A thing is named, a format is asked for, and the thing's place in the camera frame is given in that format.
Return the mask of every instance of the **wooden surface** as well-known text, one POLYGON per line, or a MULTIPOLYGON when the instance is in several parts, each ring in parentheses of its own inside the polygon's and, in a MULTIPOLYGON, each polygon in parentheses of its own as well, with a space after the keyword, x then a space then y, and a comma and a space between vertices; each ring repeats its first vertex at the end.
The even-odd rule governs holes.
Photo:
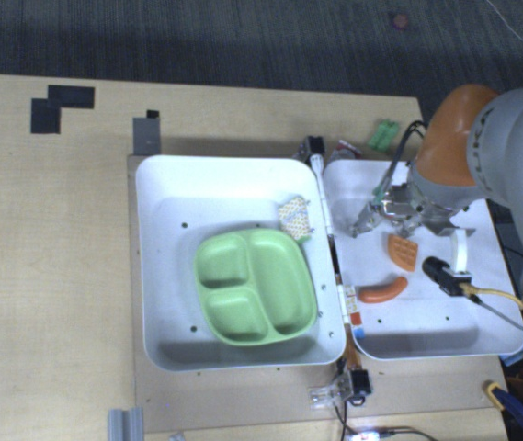
MULTIPOLYGON (((105 440, 108 410, 135 404, 126 161, 132 118, 146 109, 161 112, 164 153, 213 155, 289 156, 309 134, 331 146, 339 138, 364 146, 380 120, 405 127, 419 118, 412 98, 0 76, 1 440, 105 440), (64 109, 61 135, 32 135, 30 99, 46 97, 48 84, 94 86, 96 107, 64 109)), ((433 398, 444 390, 448 400, 472 380, 475 387, 486 379, 504 384, 495 357, 398 370, 428 383, 433 398)), ((506 439, 481 389, 467 396, 483 408, 374 413, 352 423, 410 424, 439 439, 506 439)), ((313 421, 186 438, 329 440, 339 433, 335 421, 313 421)))

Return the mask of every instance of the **blue object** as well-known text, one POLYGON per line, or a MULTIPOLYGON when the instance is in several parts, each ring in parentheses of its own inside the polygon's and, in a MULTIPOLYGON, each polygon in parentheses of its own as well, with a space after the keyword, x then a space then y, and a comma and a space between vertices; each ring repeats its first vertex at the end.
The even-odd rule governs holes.
POLYGON ((514 416, 518 425, 523 429, 523 404, 520 400, 502 389, 495 388, 492 393, 504 405, 504 409, 514 416))

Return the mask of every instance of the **green object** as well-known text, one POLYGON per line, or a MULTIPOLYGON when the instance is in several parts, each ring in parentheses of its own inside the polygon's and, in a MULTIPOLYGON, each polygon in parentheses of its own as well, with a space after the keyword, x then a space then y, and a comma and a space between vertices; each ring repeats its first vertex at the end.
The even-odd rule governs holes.
POLYGON ((288 234, 253 229, 203 242, 194 262, 199 302, 228 345, 267 345, 303 334, 316 320, 313 282, 288 234))
POLYGON ((375 134, 371 136, 368 146, 378 152, 386 152, 390 148, 392 139, 398 133, 400 126, 397 122, 386 119, 382 121, 375 131, 375 134))

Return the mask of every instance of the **green plastic container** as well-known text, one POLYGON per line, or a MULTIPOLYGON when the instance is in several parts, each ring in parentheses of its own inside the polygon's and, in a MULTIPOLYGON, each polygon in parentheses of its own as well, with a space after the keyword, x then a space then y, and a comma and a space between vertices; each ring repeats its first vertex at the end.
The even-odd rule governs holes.
POLYGON ((194 266, 204 317, 228 345, 288 340, 316 320, 308 266, 284 232, 253 229, 209 238, 194 266))

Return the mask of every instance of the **divided green plate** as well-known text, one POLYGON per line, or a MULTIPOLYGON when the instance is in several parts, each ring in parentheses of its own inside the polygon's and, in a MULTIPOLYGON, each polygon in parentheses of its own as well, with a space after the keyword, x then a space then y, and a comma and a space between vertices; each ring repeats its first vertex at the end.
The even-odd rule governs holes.
POLYGON ((308 266, 300 247, 282 231, 211 237, 199 246, 194 267, 204 317, 228 345, 288 340, 316 320, 308 266))

